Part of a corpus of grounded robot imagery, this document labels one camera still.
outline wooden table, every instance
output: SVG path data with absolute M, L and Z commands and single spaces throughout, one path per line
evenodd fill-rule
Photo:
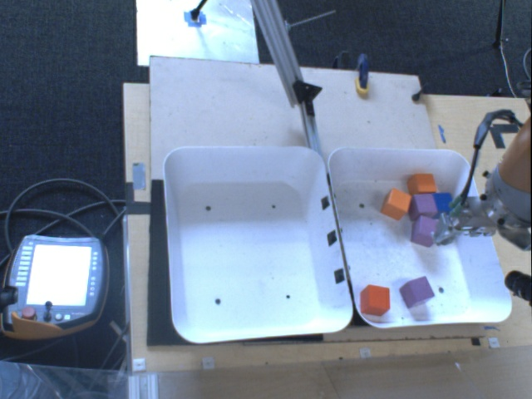
M 429 114 L 436 146 L 452 149 L 470 160 L 475 129 L 484 114 L 508 108 L 524 121 L 529 115 L 522 100 L 488 97 L 423 96 L 417 105 L 425 105 Z M 146 179 L 150 179 L 150 88 L 145 84 L 124 85 L 124 126 L 126 146 L 126 180 L 133 180 L 132 166 L 144 163 Z M 439 126 L 443 128 L 443 143 Z M 510 143 L 511 135 L 505 136 Z M 484 170 L 493 170 L 503 150 L 497 150 L 491 140 L 485 142 L 475 181 L 481 188 Z M 135 190 L 135 201 L 150 201 L 150 182 L 144 190 Z M 513 298 L 510 318 L 492 327 L 479 324 L 433 326 L 379 330 L 371 327 L 348 328 L 326 335 L 317 343 L 271 344 L 212 344 L 171 347 L 147 347 L 147 291 L 149 260 L 148 215 L 130 214 L 126 218 L 126 271 L 129 292 L 127 303 L 131 321 L 130 354 L 133 371 L 182 372 L 202 368 L 204 357 L 213 358 L 216 368 L 272 367 L 281 364 L 320 365 L 321 362 L 372 357 L 464 353 L 479 350 L 491 353 L 488 337 L 496 337 L 501 347 L 532 345 L 530 307 Z M 520 270 L 530 273 L 530 254 L 519 251 L 501 237 L 494 238 L 495 248 L 505 273 Z M 473 346 L 471 338 L 480 338 Z

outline white screen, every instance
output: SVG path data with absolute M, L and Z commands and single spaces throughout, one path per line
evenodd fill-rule
M 91 268 L 91 247 L 35 246 L 27 304 L 85 306 Z

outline black carpet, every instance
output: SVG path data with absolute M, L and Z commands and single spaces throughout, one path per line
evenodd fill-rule
M 509 96 L 500 53 L 491 43 L 500 0 L 279 0 L 296 22 L 335 9 L 331 17 L 295 27 L 290 36 L 303 66 L 330 67 L 340 51 L 368 54 L 370 69 L 415 74 L 426 92 Z M 508 0 L 505 52 L 515 84 L 525 74 L 532 0 Z M 259 33 L 261 62 L 270 62 Z M 0 0 L 0 210 L 29 185 L 56 177 L 89 182 L 111 198 L 125 196 L 121 87 L 147 82 L 136 65 L 135 0 Z M 33 197 L 24 204 L 74 209 L 90 201 L 79 191 Z M 112 217 L 89 215 L 102 232 Z M 13 240 L 38 222 L 16 218 Z M 20 362 L 99 367 L 124 324 L 122 247 L 111 232 L 111 299 L 98 325 Z M 0 238 L 0 259 L 7 252 Z M 0 359 L 49 343 L 0 338 Z M 120 361 L 118 347 L 107 362 Z

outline black clamp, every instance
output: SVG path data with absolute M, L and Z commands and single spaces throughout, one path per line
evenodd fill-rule
M 296 80 L 293 84 L 293 91 L 299 103 L 305 104 L 308 116 L 315 116 L 313 100 L 322 91 L 320 86 L 314 86 L 301 80 Z

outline yellow and blue tool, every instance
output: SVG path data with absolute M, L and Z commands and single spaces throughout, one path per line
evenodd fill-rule
M 367 84 L 369 77 L 369 61 L 365 53 L 361 53 L 357 60 L 358 77 L 355 79 L 357 93 L 360 96 L 366 96 L 369 92 Z

